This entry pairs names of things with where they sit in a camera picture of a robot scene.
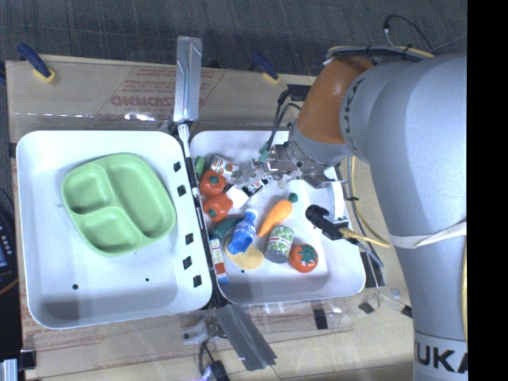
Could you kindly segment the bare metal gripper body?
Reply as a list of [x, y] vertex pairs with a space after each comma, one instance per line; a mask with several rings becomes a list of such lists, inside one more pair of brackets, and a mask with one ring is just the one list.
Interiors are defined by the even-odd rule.
[[273, 145], [262, 166], [276, 180], [302, 180], [315, 189], [325, 188], [338, 181], [333, 167], [312, 160], [299, 146], [289, 142]]

